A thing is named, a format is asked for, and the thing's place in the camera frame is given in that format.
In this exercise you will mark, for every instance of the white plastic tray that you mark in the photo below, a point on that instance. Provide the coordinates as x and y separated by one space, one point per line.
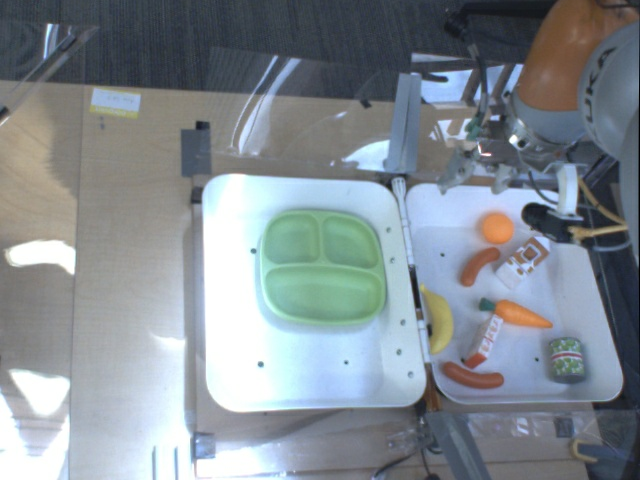
250 358
575 298

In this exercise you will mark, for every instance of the yellow banana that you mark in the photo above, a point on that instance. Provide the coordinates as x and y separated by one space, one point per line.
441 323

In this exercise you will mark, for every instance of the orange ball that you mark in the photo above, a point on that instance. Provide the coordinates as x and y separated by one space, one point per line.
498 228

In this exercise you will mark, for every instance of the black cylinder on white bracket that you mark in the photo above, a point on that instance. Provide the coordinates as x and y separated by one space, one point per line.
547 218

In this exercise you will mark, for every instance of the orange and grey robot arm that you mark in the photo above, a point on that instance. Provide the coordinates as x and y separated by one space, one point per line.
565 63

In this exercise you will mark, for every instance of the white and orange carton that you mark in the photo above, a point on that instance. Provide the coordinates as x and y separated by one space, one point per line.
485 342

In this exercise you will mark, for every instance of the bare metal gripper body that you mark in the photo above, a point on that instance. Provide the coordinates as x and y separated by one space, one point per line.
520 150

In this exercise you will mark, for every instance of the orange-brown sausage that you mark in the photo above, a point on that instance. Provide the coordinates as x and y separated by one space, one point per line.
477 267
472 377

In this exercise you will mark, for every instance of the green divided plate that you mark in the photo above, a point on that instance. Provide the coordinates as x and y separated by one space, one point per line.
320 293

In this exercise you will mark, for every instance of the white and brown carton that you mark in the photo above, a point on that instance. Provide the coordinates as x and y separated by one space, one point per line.
522 263

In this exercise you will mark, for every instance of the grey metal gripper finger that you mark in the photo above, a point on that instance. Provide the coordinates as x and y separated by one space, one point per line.
455 170
502 180

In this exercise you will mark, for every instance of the green and white can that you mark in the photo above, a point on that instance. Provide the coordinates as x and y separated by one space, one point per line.
567 360

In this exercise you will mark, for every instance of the thin black and white rod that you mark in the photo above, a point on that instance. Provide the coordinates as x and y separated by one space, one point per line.
407 238

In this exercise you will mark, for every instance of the orange carrot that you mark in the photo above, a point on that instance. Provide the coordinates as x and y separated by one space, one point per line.
522 314

